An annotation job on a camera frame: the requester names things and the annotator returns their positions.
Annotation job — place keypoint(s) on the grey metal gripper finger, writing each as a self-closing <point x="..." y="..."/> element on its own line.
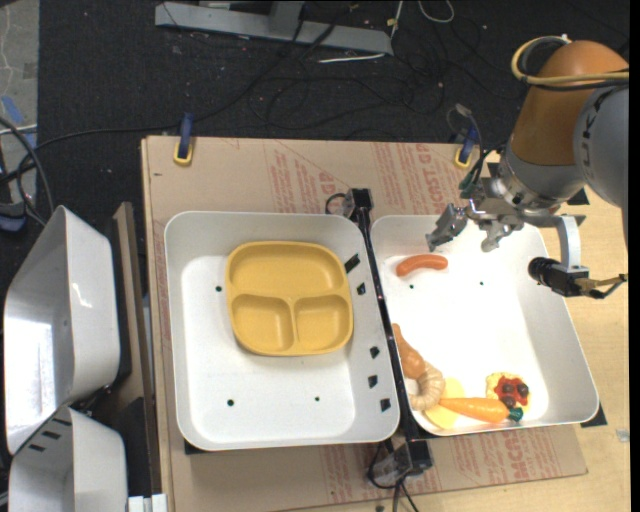
<point x="446" y="226"/>
<point x="499" y="235"/>

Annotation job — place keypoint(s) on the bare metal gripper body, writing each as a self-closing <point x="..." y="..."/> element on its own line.
<point x="500" y="207"/>

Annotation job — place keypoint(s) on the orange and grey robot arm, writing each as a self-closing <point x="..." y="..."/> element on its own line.
<point x="555" y="120"/>

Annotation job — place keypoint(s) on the orange sausage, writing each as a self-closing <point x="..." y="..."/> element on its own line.
<point x="421" y="264"/>

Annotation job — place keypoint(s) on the white plastic tray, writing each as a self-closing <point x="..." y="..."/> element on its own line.
<point x="280" y="400"/>
<point x="480" y="325"/>

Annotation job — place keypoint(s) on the thin black rod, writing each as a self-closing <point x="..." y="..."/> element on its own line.
<point x="384" y="310"/>

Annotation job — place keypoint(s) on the orange brown toy bread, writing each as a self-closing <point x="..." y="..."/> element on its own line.
<point x="411" y="357"/>

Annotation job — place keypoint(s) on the yellow biscuit with red topping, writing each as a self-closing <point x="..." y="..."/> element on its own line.
<point x="506" y="390"/>

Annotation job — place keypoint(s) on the beige ribbed toy shrimp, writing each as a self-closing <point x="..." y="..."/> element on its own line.
<point x="433" y="387"/>

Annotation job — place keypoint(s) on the yellow divided plate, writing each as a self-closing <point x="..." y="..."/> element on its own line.
<point x="287" y="280"/>

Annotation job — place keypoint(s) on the orange carrot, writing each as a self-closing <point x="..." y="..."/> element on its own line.
<point x="475" y="408"/>

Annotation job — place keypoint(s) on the pale yellow round slice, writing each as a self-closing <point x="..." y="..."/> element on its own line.
<point x="442" y="416"/>

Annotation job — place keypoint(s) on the brown cardboard board red print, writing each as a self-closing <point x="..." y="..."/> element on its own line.
<point x="240" y="180"/>

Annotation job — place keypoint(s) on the black cylinder on white bracket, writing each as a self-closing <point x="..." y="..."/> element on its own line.
<point x="555" y="275"/>

